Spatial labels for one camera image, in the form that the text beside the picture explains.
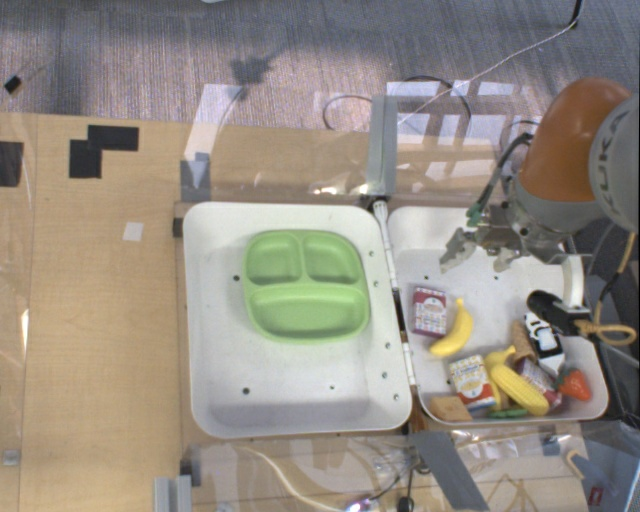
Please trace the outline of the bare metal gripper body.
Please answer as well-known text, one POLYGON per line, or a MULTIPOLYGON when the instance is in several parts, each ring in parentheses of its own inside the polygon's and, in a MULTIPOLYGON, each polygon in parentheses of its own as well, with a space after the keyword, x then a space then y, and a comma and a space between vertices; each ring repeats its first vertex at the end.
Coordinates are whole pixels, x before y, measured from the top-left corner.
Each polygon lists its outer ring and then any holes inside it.
POLYGON ((521 257, 534 257, 542 263, 563 263, 567 233, 557 232, 537 222, 516 203, 490 205, 479 216, 474 241, 496 258, 501 248, 518 249, 521 257))

